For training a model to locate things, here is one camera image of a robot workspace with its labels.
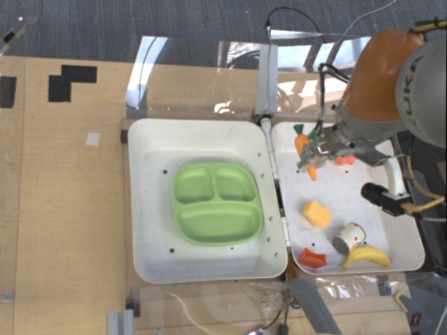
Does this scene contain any green divided plate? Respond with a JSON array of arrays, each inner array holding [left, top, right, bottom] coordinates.
[[171, 162, 264, 246]]

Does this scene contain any orange carrot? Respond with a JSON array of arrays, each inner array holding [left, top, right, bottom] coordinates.
[[293, 124, 318, 182]]

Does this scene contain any orange pink toy piece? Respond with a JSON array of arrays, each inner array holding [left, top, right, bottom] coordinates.
[[332, 154, 357, 166]]

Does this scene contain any thin black and white rod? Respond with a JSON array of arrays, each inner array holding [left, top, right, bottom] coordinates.
[[261, 117, 291, 248]]

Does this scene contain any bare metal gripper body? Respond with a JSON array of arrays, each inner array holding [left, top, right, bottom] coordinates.
[[306, 126, 355, 164]]

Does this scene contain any yellow banana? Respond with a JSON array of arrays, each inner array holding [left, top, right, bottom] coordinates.
[[341, 245, 391, 270]]

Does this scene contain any black cylinder on white bracket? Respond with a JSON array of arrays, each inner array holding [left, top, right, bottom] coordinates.
[[360, 156, 412, 218]]

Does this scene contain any red angular toy piece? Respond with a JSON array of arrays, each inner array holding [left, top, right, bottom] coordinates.
[[299, 247, 328, 268]]

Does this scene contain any yellow ridged toy food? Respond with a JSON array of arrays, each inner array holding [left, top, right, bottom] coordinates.
[[302, 200, 332, 229]]

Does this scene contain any white plastic tray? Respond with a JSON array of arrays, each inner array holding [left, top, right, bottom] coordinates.
[[270, 120, 426, 275], [127, 118, 289, 285]]

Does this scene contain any white dotted paper cup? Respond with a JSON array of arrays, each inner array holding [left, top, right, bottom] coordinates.
[[331, 222, 367, 256]]

